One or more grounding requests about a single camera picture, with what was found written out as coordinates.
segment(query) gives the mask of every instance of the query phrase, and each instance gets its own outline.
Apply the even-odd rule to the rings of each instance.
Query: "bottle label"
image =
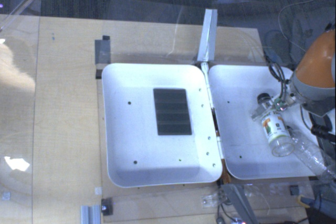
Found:
[[[261,118],[262,128],[265,131],[266,138],[268,143],[271,143],[274,139],[277,139],[281,136],[290,137],[283,118],[276,110],[271,110],[267,112]]]

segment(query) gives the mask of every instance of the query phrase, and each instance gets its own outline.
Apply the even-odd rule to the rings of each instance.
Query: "wooden table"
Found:
[[[101,119],[98,103],[101,93],[97,90],[99,82],[97,87],[95,79],[95,39],[101,39],[102,35],[110,36],[114,51],[112,59],[120,57],[126,61],[130,53],[145,54],[150,50],[150,59],[156,56],[157,59],[162,56],[173,59],[174,56],[183,55],[182,58],[188,61],[198,48],[202,27],[21,16],[11,28],[8,33],[17,39],[13,44],[20,41],[25,48],[34,48],[38,43],[37,55],[34,55],[33,49],[24,50],[21,54],[16,50],[15,57],[11,56],[10,44],[4,43],[2,47],[0,44],[0,58],[3,60],[3,55],[7,57],[6,63],[0,63],[0,71],[7,70],[0,72],[0,82],[8,81],[8,77],[13,79],[11,88],[7,89],[7,97],[2,95],[0,101],[4,102],[13,94],[18,97],[12,111],[2,111],[0,115],[10,114],[12,117],[11,126],[16,126],[17,130],[7,130],[8,133],[24,134],[26,130],[32,134],[15,136],[14,141],[7,141],[6,146],[11,148],[6,152],[17,152],[19,155],[26,151],[24,158],[32,165],[26,172],[15,170],[10,173],[7,183],[11,184],[12,197],[10,201],[0,200],[0,222],[31,223],[33,220],[34,224],[79,223],[80,207],[100,204],[102,186],[112,184],[106,183],[105,163],[101,161],[101,148],[104,145],[101,145],[99,129]],[[262,64],[260,46],[255,29],[219,27],[217,30],[216,55],[219,60]],[[17,63],[24,61],[27,53],[31,54],[31,65],[19,65],[15,69]],[[23,87],[25,93],[18,94]],[[2,158],[6,152],[1,151],[1,139],[0,171],[7,167]],[[123,194],[122,189],[118,191],[119,195]],[[125,190],[124,193],[134,195],[137,190]],[[190,198],[183,192],[177,199],[179,204],[186,206],[198,203],[193,200],[188,205]],[[215,223],[215,211],[118,223]],[[287,220],[297,221],[306,216],[301,207],[271,212],[278,214],[279,218],[288,216]],[[267,210],[257,210],[255,213],[266,215]],[[142,218],[153,215],[150,208],[143,214]]]

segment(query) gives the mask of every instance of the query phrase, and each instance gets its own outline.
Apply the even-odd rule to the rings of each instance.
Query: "white tray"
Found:
[[[203,73],[114,63],[102,74],[108,174],[120,187],[209,183],[222,174]],[[158,135],[154,88],[185,89],[192,135]]]
[[[292,72],[283,69],[286,79]],[[209,71],[212,96],[219,133],[228,171],[238,179],[261,179],[313,176],[313,173],[294,154],[274,157],[259,120],[250,117],[257,107],[257,96],[280,93],[280,83],[267,67],[213,66]],[[316,142],[304,126],[299,106],[282,113],[285,123],[300,129]]]

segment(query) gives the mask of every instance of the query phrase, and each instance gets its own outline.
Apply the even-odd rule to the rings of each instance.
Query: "bottle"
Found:
[[[310,141],[299,130],[290,130],[294,141],[294,154],[317,176],[323,183],[336,180],[336,165],[328,154],[318,145]]]
[[[294,142],[280,112],[274,108],[271,97],[267,93],[261,93],[257,97],[257,101],[266,109],[261,115],[261,124],[273,156],[284,157],[291,154],[294,151]]]

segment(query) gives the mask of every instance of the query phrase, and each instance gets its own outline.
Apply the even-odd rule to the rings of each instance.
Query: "table top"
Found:
[[[107,182],[102,161],[95,40],[110,36],[112,59],[127,61],[134,52],[145,56],[150,51],[150,58],[144,61],[162,56],[170,60],[180,55],[183,61],[190,61],[195,49],[197,53],[201,32],[202,27],[194,25],[20,16],[0,44],[0,222],[79,223],[82,205],[100,204],[101,198],[109,195],[109,190],[104,190],[112,183]],[[218,60],[260,65],[261,52],[256,29],[218,27]],[[9,159],[24,160],[29,166],[24,171],[10,169]],[[148,190],[112,191],[117,197],[139,198],[145,193]],[[215,222],[216,208],[202,211],[197,198],[191,202],[193,196],[183,191],[174,195],[177,205],[197,205],[200,210],[179,217],[180,213],[174,216],[172,210],[169,218],[157,218],[151,208],[135,203],[129,213],[124,213],[131,217],[117,221]],[[255,213],[262,216],[271,211],[279,218],[285,214],[292,220],[306,216],[301,207],[284,207],[285,213],[262,207]]]

